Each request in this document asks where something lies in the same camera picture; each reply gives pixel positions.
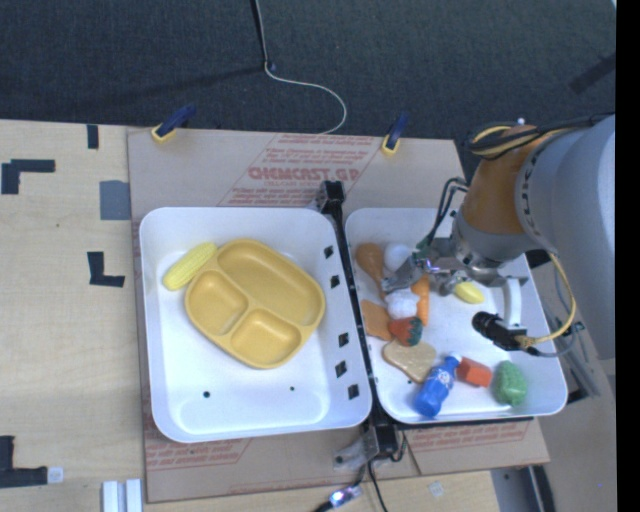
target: gray carpet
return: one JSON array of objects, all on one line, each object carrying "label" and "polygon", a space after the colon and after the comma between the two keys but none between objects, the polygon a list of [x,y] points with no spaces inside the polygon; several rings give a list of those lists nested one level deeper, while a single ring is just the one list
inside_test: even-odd
[{"label": "gray carpet", "polygon": [[[332,88],[337,132],[460,139],[615,110],[611,0],[262,0],[280,76]],[[250,0],[0,0],[0,118],[322,132],[329,94],[262,71]]]}]

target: white tray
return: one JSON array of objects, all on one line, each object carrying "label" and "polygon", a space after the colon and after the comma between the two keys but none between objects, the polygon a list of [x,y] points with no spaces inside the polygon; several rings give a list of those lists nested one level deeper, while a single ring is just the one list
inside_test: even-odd
[{"label": "white tray", "polygon": [[[397,242],[414,247],[431,229],[435,218],[434,209],[414,208],[367,208],[353,212],[346,222],[352,266],[360,301],[368,299],[384,305],[378,296],[376,285],[355,262],[354,253],[358,245],[366,242],[380,244]],[[443,222],[438,236],[447,237],[451,230],[450,219]],[[548,334],[542,307],[524,256],[518,258],[503,271],[504,275],[527,276],[529,279],[521,289],[522,325],[529,334]],[[464,422],[550,415],[561,410],[566,403],[567,388],[557,358],[533,357],[522,351],[506,352],[478,334],[471,326],[471,319],[478,311],[503,314],[501,289],[489,289],[478,285],[486,298],[480,305],[462,302],[454,295],[430,294],[429,324],[424,329],[422,340],[435,347],[438,360],[448,352],[456,351],[484,363],[492,369],[500,361],[511,360],[522,370],[528,383],[528,394],[523,404],[510,407],[499,404],[491,393],[482,387],[473,387],[457,382],[444,402],[436,419],[429,420],[415,412],[412,401],[420,385],[415,384],[399,369],[382,358],[385,341],[368,336],[369,356],[380,403],[387,413],[401,423],[423,424],[431,422]],[[540,349],[553,352],[552,342],[545,342]]]},{"label": "white tray", "polygon": [[[192,247],[237,238],[291,258],[325,294],[320,325],[275,369],[250,368],[207,340],[187,317],[185,289],[170,292],[161,282]],[[164,435],[201,442],[346,428],[366,419],[371,390],[328,219],[298,208],[160,208],[143,219],[140,246],[151,406]]]}]

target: blue bottle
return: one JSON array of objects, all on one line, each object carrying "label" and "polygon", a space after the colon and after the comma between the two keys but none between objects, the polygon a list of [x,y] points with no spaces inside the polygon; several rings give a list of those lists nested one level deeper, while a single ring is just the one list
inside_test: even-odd
[{"label": "blue bottle", "polygon": [[462,361],[462,357],[452,352],[444,358],[442,364],[431,368],[413,401],[414,408],[420,414],[435,418],[440,412],[442,402],[449,396],[449,391],[453,387],[455,371],[460,361]]}]

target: yellow plate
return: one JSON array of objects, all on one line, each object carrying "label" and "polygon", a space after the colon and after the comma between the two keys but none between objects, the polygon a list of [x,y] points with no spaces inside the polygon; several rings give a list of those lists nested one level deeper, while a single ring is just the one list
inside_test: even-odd
[{"label": "yellow plate", "polygon": [[224,244],[185,294],[191,322],[208,339],[255,368],[275,368],[302,348],[325,311],[318,283],[269,246]]}]

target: red toy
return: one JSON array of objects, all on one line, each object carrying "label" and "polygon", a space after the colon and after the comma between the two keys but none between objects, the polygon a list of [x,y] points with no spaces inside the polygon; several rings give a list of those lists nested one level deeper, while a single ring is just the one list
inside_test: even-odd
[{"label": "red toy", "polygon": [[488,388],[491,384],[493,372],[488,366],[482,363],[463,357],[460,365],[456,369],[458,379],[473,384],[474,386],[482,386]]},{"label": "red toy", "polygon": [[422,336],[422,321],[417,317],[400,318],[389,322],[389,332],[406,347],[420,343]]}]

